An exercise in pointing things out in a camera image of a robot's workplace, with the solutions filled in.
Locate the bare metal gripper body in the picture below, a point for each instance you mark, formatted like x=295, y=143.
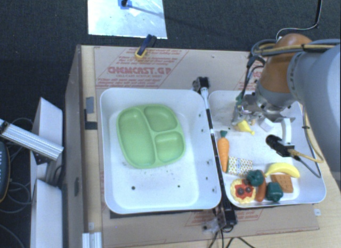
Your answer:
x=262, y=108

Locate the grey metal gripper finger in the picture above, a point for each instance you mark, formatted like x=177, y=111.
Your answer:
x=236, y=115
x=252, y=118

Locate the small yellow toy fruit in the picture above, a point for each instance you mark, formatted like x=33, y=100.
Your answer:
x=243, y=127

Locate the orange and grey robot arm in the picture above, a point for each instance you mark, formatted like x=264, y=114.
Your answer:
x=314, y=81

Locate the small white cube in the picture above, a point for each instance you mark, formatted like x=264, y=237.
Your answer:
x=266, y=126

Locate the white plastic tray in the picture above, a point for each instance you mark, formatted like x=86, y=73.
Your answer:
x=255, y=148
x=160, y=185

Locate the thin black and white rod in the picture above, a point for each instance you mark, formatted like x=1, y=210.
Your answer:
x=213, y=140

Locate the orange carrot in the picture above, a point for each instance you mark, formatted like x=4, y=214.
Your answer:
x=223, y=148

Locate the patterned yellow white packet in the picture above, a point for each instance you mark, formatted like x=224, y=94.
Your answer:
x=239, y=166

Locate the yellow banana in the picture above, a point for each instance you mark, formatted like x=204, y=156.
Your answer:
x=283, y=168

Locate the dark green broccoli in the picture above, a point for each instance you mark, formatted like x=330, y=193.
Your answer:
x=274, y=192
x=255, y=178

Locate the brown waffle biscuit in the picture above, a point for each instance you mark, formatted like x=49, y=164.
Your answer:
x=283, y=183

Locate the yellow pizza slice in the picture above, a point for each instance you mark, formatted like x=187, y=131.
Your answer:
x=242, y=191

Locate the orange brown sausage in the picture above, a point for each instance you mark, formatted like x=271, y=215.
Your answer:
x=261, y=192

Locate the brown cardboard board red print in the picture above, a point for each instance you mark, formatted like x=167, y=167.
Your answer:
x=165, y=68

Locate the green divided plate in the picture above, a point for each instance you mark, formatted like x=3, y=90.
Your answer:
x=149, y=137

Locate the black cylinder on white bracket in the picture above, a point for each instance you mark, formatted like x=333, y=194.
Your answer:
x=278, y=144

